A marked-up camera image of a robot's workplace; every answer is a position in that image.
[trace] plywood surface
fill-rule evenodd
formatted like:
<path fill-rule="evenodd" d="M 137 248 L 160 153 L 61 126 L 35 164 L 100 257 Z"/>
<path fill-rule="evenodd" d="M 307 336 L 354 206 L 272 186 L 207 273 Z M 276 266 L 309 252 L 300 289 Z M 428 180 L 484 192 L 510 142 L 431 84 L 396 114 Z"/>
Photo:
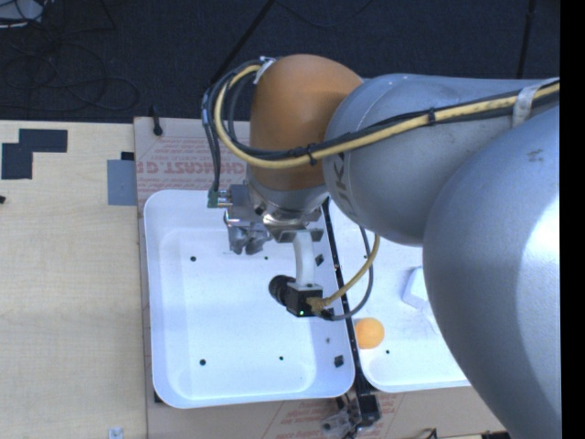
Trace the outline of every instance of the plywood surface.
<path fill-rule="evenodd" d="M 0 435 L 145 438 L 137 210 L 107 196 L 133 126 L 0 122 L 0 143 L 19 128 L 69 141 L 34 153 L 32 179 L 0 180 Z"/>

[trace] black clamp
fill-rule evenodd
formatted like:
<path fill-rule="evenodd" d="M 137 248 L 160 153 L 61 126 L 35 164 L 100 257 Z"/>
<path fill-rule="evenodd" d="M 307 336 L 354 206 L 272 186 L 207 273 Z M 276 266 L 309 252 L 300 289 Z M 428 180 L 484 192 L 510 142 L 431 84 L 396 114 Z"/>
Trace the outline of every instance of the black clamp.
<path fill-rule="evenodd" d="M 317 164 L 317 160 L 312 155 L 314 148 L 315 148 L 315 143 L 311 143 L 311 144 L 308 144 L 304 150 L 304 152 L 309 156 L 309 163 L 311 164 L 311 166 L 314 166 Z"/>
<path fill-rule="evenodd" d="M 435 116 L 435 108 L 431 107 L 429 109 L 429 125 L 434 126 L 437 122 L 437 117 Z"/>

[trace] black cable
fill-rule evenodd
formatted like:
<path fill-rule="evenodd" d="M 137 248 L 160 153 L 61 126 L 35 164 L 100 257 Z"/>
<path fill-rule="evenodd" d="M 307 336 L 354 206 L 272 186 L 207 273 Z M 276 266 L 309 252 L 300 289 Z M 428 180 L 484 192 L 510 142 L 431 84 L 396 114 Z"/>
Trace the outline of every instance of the black cable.
<path fill-rule="evenodd" d="M 315 27 L 320 27 L 320 28 L 329 28 L 329 27 L 336 27 L 339 25 L 342 25 L 348 21 L 350 21 L 351 19 L 355 18 L 356 16 L 360 15 L 361 13 L 363 13 L 372 3 L 374 2 L 374 0 L 367 0 L 367 2 L 359 9 L 357 10 L 355 13 L 353 13 L 351 16 L 348 16 L 344 19 L 341 19 L 339 21 L 336 21 L 334 23 L 315 23 L 314 21 L 311 21 L 309 18 L 307 18 L 306 16 L 301 15 L 298 11 L 290 8 L 289 6 L 285 5 L 283 2 L 279 2 L 279 5 L 282 6 L 283 8 L 285 8 L 286 10 L 288 10 L 289 12 L 291 12 L 293 15 L 299 17 L 300 19 L 302 19 L 302 21 L 304 21 L 305 23 L 308 23 L 312 26 Z"/>
<path fill-rule="evenodd" d="M 518 61 L 518 70 L 516 72 L 517 78 L 524 76 L 524 64 L 526 63 L 528 42 L 530 41 L 530 31 L 532 29 L 532 21 L 536 15 L 537 0 L 528 0 L 528 9 L 526 11 L 526 23 L 524 26 L 524 36 L 522 38 L 522 48 L 520 49 L 520 60 Z"/>
<path fill-rule="evenodd" d="M 361 226 L 359 227 L 359 230 L 362 234 L 362 239 L 364 240 L 364 247 L 366 248 L 366 257 L 369 257 L 370 248 L 369 248 L 369 242 L 367 240 L 366 230 L 364 228 L 362 228 Z M 357 314 L 364 307 L 364 305 L 366 305 L 367 300 L 369 299 L 370 295 L 372 294 L 373 287 L 374 287 L 374 265 L 372 264 L 369 266 L 369 269 L 368 269 L 367 288 L 366 288 L 366 292 L 364 293 L 364 297 L 362 297 L 362 300 L 353 309 L 351 309 L 348 312 L 345 312 L 345 313 L 340 314 L 338 316 L 324 316 L 323 319 L 330 320 L 332 322 L 336 322 L 338 320 L 347 320 L 348 318 L 353 317 L 355 314 Z"/>
<path fill-rule="evenodd" d="M 55 15 L 52 12 L 55 6 L 51 5 L 52 1 L 44 1 L 44 11 L 40 23 L 37 21 L 38 17 L 35 19 L 26 18 L 18 8 L 21 16 L 27 21 L 27 26 L 19 28 L 17 31 L 15 29 L 7 31 L 10 36 L 14 34 L 20 36 L 19 42 L 8 40 L 9 46 L 19 55 L 8 60 L 1 70 L 8 86 L 27 91 L 26 97 L 29 101 L 24 104 L 21 102 L 0 102 L 0 108 L 22 109 L 27 112 L 61 113 L 77 112 L 90 106 L 111 111 L 132 109 L 140 99 L 138 87 L 130 80 L 111 76 L 105 62 L 96 52 L 73 41 L 73 38 L 77 37 L 79 33 L 115 30 L 116 25 L 108 9 L 109 5 L 104 0 L 97 0 L 97 4 L 103 9 L 104 15 L 108 19 L 109 25 L 107 27 L 82 28 L 65 32 L 65 23 L 60 27 L 55 25 Z M 70 0 L 57 1 L 64 4 Z M 97 75 L 87 77 L 86 80 L 76 80 L 80 74 L 88 72 L 88 70 L 80 70 L 73 73 L 73 78 L 70 75 L 67 76 L 62 69 L 67 67 L 64 65 L 67 62 L 66 58 L 61 57 L 64 49 L 81 52 L 83 58 L 87 60 L 84 67 L 86 69 L 93 67 L 97 70 Z M 126 90 L 126 93 L 123 92 L 117 98 L 128 99 L 128 102 L 112 104 L 104 100 L 114 86 L 120 86 Z M 66 92 L 67 96 L 77 101 L 73 107 L 40 107 L 30 104 L 33 92 L 42 94 L 45 91 L 59 92 L 59 90 Z"/>
<path fill-rule="evenodd" d="M 238 81 L 238 83 L 236 83 L 235 86 L 238 86 L 240 83 L 242 83 L 243 81 L 247 81 L 247 80 L 251 80 L 251 77 L 248 77 L 248 76 L 242 77 Z M 550 83 L 543 85 L 542 88 L 552 86 L 553 84 L 556 84 L 556 83 L 558 83 L 557 80 L 552 81 Z M 231 92 L 231 90 L 233 90 L 233 89 L 234 89 L 234 87 L 231 87 L 230 90 L 226 90 L 226 96 L 228 96 L 229 93 Z M 518 91 L 508 91 L 506 93 L 485 96 L 483 98 L 471 100 L 468 102 L 460 102 L 457 104 L 443 106 L 441 108 L 431 108 L 431 109 L 432 109 L 433 114 L 436 114 L 436 112 L 440 112 L 443 110 L 452 109 L 452 108 L 456 108 L 456 107 L 464 107 L 466 105 L 471 105 L 471 104 L 474 104 L 477 102 L 486 102 L 486 101 L 495 101 L 498 99 L 504 99 L 504 98 L 516 95 L 517 93 L 518 93 Z M 539 105 L 550 102 L 551 98 L 556 98 L 556 97 L 558 97 L 557 92 L 549 94 L 548 96 L 543 96 L 539 99 L 534 100 L 533 106 L 538 107 Z M 237 99 L 238 99 L 238 94 L 235 96 L 235 99 L 233 99 L 232 102 L 235 103 Z M 212 119 L 213 119 L 213 105 L 214 105 L 213 103 L 210 104 L 211 113 L 209 114 Z M 502 108 L 499 110 L 492 110 L 489 112 L 465 114 L 465 115 L 462 115 L 462 116 L 459 116 L 459 117 L 456 117 L 453 119 L 446 119 L 446 120 L 439 121 L 439 122 L 433 121 L 430 118 L 427 125 L 422 125 L 421 127 L 432 126 L 432 125 L 437 125 L 437 124 L 452 123 L 452 122 L 461 123 L 461 122 L 470 122 L 470 121 L 475 121 L 475 120 L 495 118 L 495 117 L 500 117 L 503 115 L 509 115 L 512 111 L 513 111 L 513 107 L 510 106 L 510 107 Z M 373 133 L 376 133 L 379 131 L 386 130 L 388 128 L 391 128 L 396 123 L 404 122 L 404 121 L 407 121 L 409 119 L 419 117 L 419 116 L 422 116 L 424 114 L 429 114 L 429 113 L 430 113 L 430 110 L 416 111 L 416 112 L 405 112 L 403 114 L 394 115 L 392 117 L 389 117 L 389 118 L 377 121 L 375 123 L 372 123 L 371 125 L 364 127 L 356 132 L 349 132 L 346 134 L 339 135 L 336 138 L 333 138 L 330 140 L 325 140 L 320 144 L 308 145 L 308 146 L 298 146 L 296 148 L 292 148 L 289 150 L 260 150 L 257 148 L 251 148 L 251 147 L 248 147 L 246 145 L 239 143 L 237 138 L 235 138 L 232 134 L 230 134 L 229 129 L 224 129 L 224 130 L 226 130 L 227 135 L 234 142 L 234 145 L 237 146 L 239 149 L 241 149 L 244 153 L 249 154 L 249 155 L 253 155 L 253 156 L 258 157 L 260 159 L 278 160 L 278 159 L 285 159 L 285 158 L 290 158 L 290 157 L 298 157 L 298 156 L 306 155 L 308 153 L 309 147 L 311 148 L 310 151 L 312 153 L 315 151 L 324 150 L 324 149 L 329 148 L 331 146 L 340 145 L 340 144 L 348 142 L 348 141 L 362 138 L 362 137 L 367 136 L 369 134 L 373 134 Z"/>
<path fill-rule="evenodd" d="M 439 436 L 437 435 L 437 428 L 432 428 L 431 433 L 424 439 L 439 439 Z"/>
<path fill-rule="evenodd" d="M 346 403 L 344 402 L 343 397 L 336 397 L 335 403 L 337 403 L 337 410 L 343 410 L 344 407 L 346 406 Z"/>
<path fill-rule="evenodd" d="M 23 24 L 29 24 L 31 22 L 35 22 L 37 21 L 40 17 L 43 16 L 43 14 L 45 13 L 45 7 L 42 6 L 41 11 L 38 15 L 36 15 L 34 18 L 29 18 L 28 16 L 26 16 L 22 9 L 20 8 L 20 2 L 21 0 L 9 0 L 4 2 L 3 4 L 0 5 L 0 7 L 2 6 L 7 6 L 7 5 L 15 5 L 15 10 L 17 11 L 17 13 L 20 15 L 20 19 L 18 20 L 14 20 L 14 19 L 10 19 L 10 18 L 0 18 L 0 20 L 3 21 L 1 26 L 4 26 L 5 28 L 3 29 L 9 29 L 11 27 L 18 27 L 20 25 Z"/>
<path fill-rule="evenodd" d="M 238 99 L 243 91 L 243 88 L 246 86 L 246 82 L 253 80 L 256 77 L 256 73 L 249 73 L 245 77 L 243 77 L 236 86 L 230 92 L 229 99 L 227 102 L 228 105 L 228 135 L 232 141 L 237 142 L 238 137 L 236 136 L 236 130 L 234 128 L 234 118 L 236 115 L 236 105 L 238 103 Z"/>
<path fill-rule="evenodd" d="M 217 134 L 217 129 L 218 126 L 215 123 L 215 115 L 214 115 L 214 110 L 215 110 L 215 105 L 216 105 L 216 101 L 217 101 L 217 97 L 219 95 L 219 93 L 225 88 L 226 89 L 226 96 L 231 93 L 232 95 L 234 94 L 234 92 L 232 90 L 234 90 L 235 87 L 238 86 L 238 84 L 240 84 L 242 82 L 242 80 L 244 81 L 249 81 L 252 79 L 252 77 L 242 77 L 242 79 L 239 80 L 238 83 L 234 84 L 234 86 L 229 87 L 230 83 L 232 82 L 232 80 L 234 79 L 234 77 L 242 72 L 243 70 L 245 70 L 247 67 L 251 66 L 251 65 L 255 65 L 257 64 L 258 61 L 257 60 L 250 60 L 247 62 L 244 62 L 243 64 L 239 65 L 237 68 L 235 68 L 234 70 L 229 71 L 228 73 L 226 73 L 225 75 L 223 75 L 215 84 L 211 85 L 206 92 L 203 95 L 203 99 L 201 102 L 201 120 L 202 120 L 202 124 L 203 124 L 203 128 L 204 131 L 206 133 L 206 137 L 207 137 L 207 143 L 209 145 L 209 151 L 211 153 L 211 159 L 213 162 L 213 167 L 214 167 L 214 178 L 213 178 L 213 182 L 211 185 L 210 190 L 213 192 L 218 192 L 219 190 L 219 180 L 220 180 L 220 173 L 221 173 L 221 153 L 219 150 L 219 139 L 218 139 L 218 134 Z M 234 103 L 237 102 L 238 97 L 239 97 L 239 92 L 235 92 L 235 96 L 233 96 L 234 99 L 232 100 Z M 224 103 L 222 105 L 222 113 L 226 110 L 226 103 Z M 233 109 L 229 108 L 229 112 L 232 112 L 232 114 L 229 114 L 230 120 L 229 122 L 232 123 L 232 130 L 233 130 Z M 224 130 L 226 130 L 226 132 L 229 134 L 229 127 L 228 129 L 226 129 L 225 125 L 221 125 L 219 128 L 223 128 Z M 249 151 L 250 149 L 243 144 L 240 144 L 239 142 L 237 142 L 236 140 L 236 144 L 238 147 Z M 272 152 L 263 152 L 262 150 L 255 150 L 252 149 L 255 153 L 266 153 L 268 156 L 272 158 Z"/>
<path fill-rule="evenodd" d="M 264 19 L 264 17 L 268 14 L 268 12 L 272 8 L 272 6 L 276 3 L 276 1 L 277 0 L 268 0 L 264 4 L 264 6 L 260 10 L 260 12 L 254 18 L 254 21 L 252 21 L 251 25 L 248 27 L 248 29 L 246 29 L 246 32 L 244 33 L 244 35 L 239 39 L 238 44 L 236 44 L 234 49 L 231 50 L 229 55 L 226 57 L 224 62 L 219 67 L 218 71 L 216 71 L 216 74 L 211 77 L 211 82 L 210 82 L 211 84 L 214 84 L 218 80 L 221 73 L 223 73 L 226 70 L 226 68 L 229 66 L 229 64 L 232 62 L 232 60 L 234 58 L 236 58 L 236 56 L 238 55 L 238 52 L 241 50 L 242 47 L 244 47 L 244 44 L 246 44 L 246 41 L 250 38 L 252 33 L 256 30 L 256 27 L 258 27 L 258 25 L 260 24 L 262 19 Z"/>

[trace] black tape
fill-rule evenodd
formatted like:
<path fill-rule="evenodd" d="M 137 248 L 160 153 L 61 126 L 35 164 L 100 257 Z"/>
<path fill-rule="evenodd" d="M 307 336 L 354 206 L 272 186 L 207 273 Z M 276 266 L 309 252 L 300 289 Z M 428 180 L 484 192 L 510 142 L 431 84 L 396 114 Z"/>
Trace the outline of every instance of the black tape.
<path fill-rule="evenodd" d="M 134 160 L 134 153 L 132 151 L 122 151 L 120 153 L 120 159 L 122 161 L 133 161 Z"/>
<path fill-rule="evenodd" d="M 67 130 L 20 129 L 18 143 L 2 144 L 2 179 L 32 179 L 33 153 L 66 153 Z"/>

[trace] white tray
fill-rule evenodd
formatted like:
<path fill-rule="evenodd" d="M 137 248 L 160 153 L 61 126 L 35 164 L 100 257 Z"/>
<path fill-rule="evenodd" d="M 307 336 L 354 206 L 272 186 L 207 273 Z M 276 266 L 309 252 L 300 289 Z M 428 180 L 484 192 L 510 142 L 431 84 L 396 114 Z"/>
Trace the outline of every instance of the white tray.
<path fill-rule="evenodd" d="M 195 408 L 350 389 L 355 365 L 346 324 L 296 318 L 268 292 L 273 276 L 294 276 L 292 244 L 270 241 L 251 256 L 231 252 L 223 211 L 207 208 L 206 191 L 153 194 L 144 226 L 153 381 L 163 402 Z M 331 294 L 337 283 L 326 234 L 314 248 L 324 256 L 316 278 Z"/>

